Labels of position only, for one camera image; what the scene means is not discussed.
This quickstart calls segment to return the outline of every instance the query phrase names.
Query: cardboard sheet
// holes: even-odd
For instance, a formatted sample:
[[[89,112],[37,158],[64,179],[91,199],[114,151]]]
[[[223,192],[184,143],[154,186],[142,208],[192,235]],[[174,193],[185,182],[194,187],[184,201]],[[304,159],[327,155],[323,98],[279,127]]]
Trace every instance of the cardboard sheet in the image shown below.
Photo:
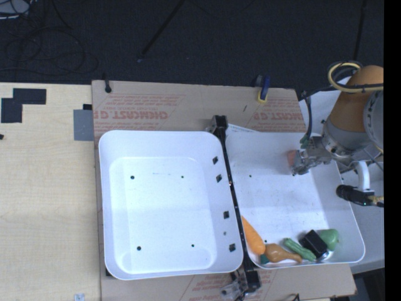
[[[259,103],[259,88],[181,85],[143,82],[92,82],[96,191],[102,300],[222,300],[220,288],[229,274],[189,275],[121,281],[107,276],[103,253],[102,191],[98,141],[109,130],[205,130],[213,115],[229,124],[260,132],[305,132],[304,118],[294,90],[270,88],[268,101]],[[292,300],[355,294],[346,264],[316,268],[258,270],[262,287],[246,300]]]

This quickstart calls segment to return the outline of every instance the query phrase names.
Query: wooden surface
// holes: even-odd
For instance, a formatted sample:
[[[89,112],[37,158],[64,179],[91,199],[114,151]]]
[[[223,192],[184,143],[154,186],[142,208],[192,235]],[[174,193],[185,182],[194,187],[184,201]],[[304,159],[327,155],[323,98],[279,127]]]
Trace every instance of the wooden surface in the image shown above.
[[[100,300],[93,142],[73,135],[91,87],[0,83],[0,97],[13,88],[45,88],[47,101],[0,124],[0,300]]]

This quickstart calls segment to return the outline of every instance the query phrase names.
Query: toy carrot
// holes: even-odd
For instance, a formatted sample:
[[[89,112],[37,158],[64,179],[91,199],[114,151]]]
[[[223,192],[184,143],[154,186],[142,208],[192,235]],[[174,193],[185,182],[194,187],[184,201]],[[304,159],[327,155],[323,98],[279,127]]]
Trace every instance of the toy carrot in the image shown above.
[[[245,239],[249,249],[256,255],[262,255],[266,249],[264,242],[259,233],[248,223],[245,217],[241,216],[242,225],[244,226]]]

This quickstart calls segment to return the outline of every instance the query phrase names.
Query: white tray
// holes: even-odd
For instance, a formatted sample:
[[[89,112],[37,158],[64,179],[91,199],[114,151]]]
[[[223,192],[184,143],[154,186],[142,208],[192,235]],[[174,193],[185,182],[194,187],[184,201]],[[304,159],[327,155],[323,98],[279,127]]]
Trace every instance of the white tray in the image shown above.
[[[121,280],[232,272],[243,250],[218,138],[113,130],[99,141],[105,264]]]
[[[299,149],[302,133],[246,133],[227,136],[226,147],[241,215],[266,243],[283,245],[285,238],[298,238],[310,230],[335,228],[339,242],[334,252],[319,263],[260,263],[261,268],[284,268],[325,263],[353,263],[365,254],[365,245],[348,201],[336,195],[342,184],[335,162],[319,165],[304,175],[292,176],[288,151]]]

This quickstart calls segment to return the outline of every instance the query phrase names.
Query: toy vegetable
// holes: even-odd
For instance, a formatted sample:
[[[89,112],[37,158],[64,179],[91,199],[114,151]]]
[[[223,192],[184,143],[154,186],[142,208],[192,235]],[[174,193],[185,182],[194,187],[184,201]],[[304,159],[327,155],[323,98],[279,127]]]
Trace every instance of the toy vegetable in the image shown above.
[[[298,263],[302,262],[301,255],[286,251],[281,246],[275,243],[266,244],[266,250],[264,251],[264,255],[266,255],[270,261],[275,263],[287,259],[295,260]]]
[[[292,251],[294,251],[295,253],[301,255],[302,258],[304,258],[305,260],[316,261],[316,255],[313,254],[311,250],[304,248],[297,242],[293,241],[291,238],[284,239],[284,245],[287,246]]]
[[[321,230],[319,236],[327,244],[327,248],[334,251],[338,242],[338,231],[334,228]]]
[[[262,238],[252,225],[248,223],[245,217],[241,216],[241,219],[249,249],[256,255],[262,255],[266,249]]]

